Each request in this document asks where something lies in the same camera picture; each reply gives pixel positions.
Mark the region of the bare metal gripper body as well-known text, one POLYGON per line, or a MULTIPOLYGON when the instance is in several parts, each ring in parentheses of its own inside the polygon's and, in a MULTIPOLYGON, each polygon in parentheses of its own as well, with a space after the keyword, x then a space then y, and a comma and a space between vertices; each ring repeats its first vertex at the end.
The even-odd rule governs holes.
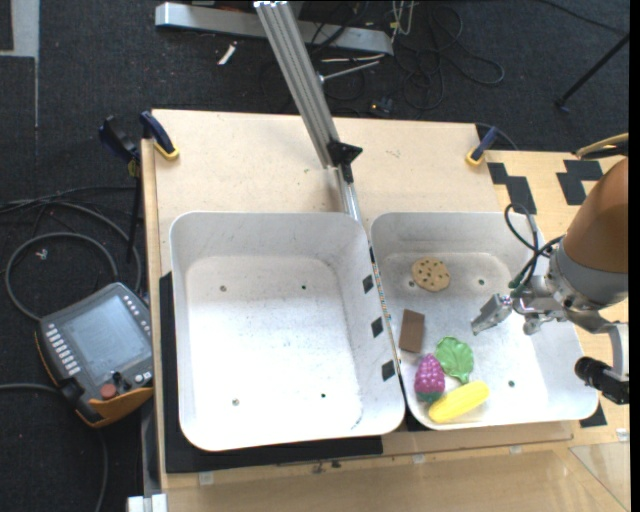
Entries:
POLYGON ((575 289, 552 272, 528 279, 518 275, 510 282, 510 288, 512 309, 523 318, 527 313, 541 313, 549 317, 548 322, 565 322, 567 311, 575 302, 575 289))

